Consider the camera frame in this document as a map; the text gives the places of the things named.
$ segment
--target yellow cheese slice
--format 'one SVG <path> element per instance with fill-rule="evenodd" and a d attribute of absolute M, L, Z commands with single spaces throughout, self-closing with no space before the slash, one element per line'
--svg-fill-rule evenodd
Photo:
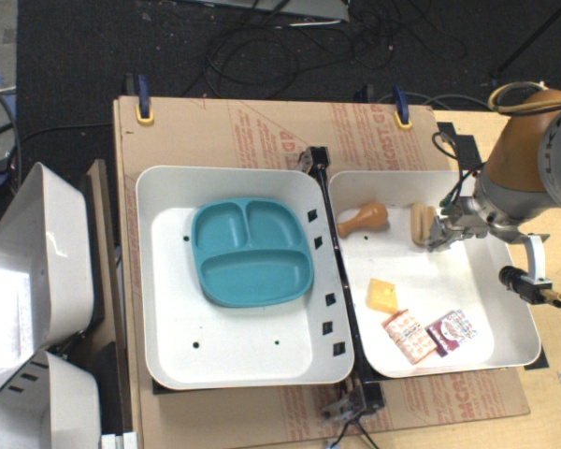
<path fill-rule="evenodd" d="M 367 289 L 367 306 L 374 311 L 394 314 L 398 309 L 395 285 L 391 282 L 371 279 Z"/>

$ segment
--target toy chicken drumstick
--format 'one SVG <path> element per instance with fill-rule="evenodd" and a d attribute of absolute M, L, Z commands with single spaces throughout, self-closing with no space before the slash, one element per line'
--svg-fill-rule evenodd
<path fill-rule="evenodd" d="M 388 217 L 386 207 L 373 201 L 362 207 L 351 220 L 337 224 L 337 232 L 340 237 L 345 238 L 354 229 L 376 229 L 384 225 Z"/>

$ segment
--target blue plate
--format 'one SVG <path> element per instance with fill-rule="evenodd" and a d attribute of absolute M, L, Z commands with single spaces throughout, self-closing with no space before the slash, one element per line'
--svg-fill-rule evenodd
<path fill-rule="evenodd" d="M 199 209 L 192 225 L 204 293 L 232 308 L 269 306 L 305 294 L 313 283 L 306 235 L 293 211 L 266 198 L 234 198 Z"/>

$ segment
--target black hole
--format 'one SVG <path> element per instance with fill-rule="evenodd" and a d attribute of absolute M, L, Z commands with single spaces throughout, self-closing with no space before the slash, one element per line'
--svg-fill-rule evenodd
<path fill-rule="evenodd" d="M 26 372 L 23 373 L 21 377 L 23 379 L 26 379 L 27 381 L 37 381 L 37 376 L 34 376 L 33 374 L 27 374 Z"/>
<path fill-rule="evenodd" d="M 335 342 L 333 344 L 333 355 L 342 355 L 343 353 L 345 353 L 345 343 Z"/>
<path fill-rule="evenodd" d="M 326 321 L 325 323 L 322 323 L 322 335 L 326 335 L 326 334 L 330 334 L 333 332 L 333 322 L 332 321 Z"/>

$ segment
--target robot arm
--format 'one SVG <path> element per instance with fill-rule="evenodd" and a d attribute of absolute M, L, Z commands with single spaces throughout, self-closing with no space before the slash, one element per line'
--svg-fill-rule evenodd
<path fill-rule="evenodd" d="M 445 251 L 455 241 L 491 234 L 509 244 L 524 244 L 528 272 L 501 269 L 499 279 L 530 304 L 561 308 L 561 295 L 545 276 L 542 242 L 548 235 L 525 235 L 523 223 L 549 208 L 561 208 L 561 92 L 542 89 L 517 107 L 492 107 L 511 116 L 491 155 L 476 178 L 472 196 L 459 196 L 460 188 L 441 203 L 424 241 L 430 252 Z"/>

